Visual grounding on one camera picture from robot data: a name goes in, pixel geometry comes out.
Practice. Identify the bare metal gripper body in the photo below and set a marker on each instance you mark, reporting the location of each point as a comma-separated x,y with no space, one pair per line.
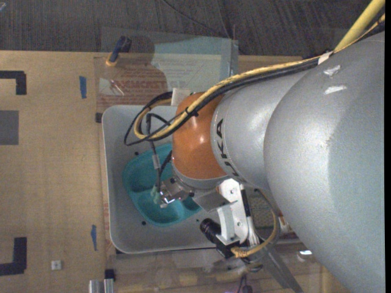
177,191

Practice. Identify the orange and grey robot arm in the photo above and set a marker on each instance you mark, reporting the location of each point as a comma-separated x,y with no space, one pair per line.
305,151

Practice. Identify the teal divided plate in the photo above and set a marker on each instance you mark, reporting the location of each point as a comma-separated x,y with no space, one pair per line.
140,180

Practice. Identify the white plastic tray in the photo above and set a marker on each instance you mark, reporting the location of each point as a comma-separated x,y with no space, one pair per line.
117,169

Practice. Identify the small white square plate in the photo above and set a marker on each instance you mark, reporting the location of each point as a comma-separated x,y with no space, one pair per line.
56,265

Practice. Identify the black cylinder on white bracket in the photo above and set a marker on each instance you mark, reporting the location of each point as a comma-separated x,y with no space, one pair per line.
232,224

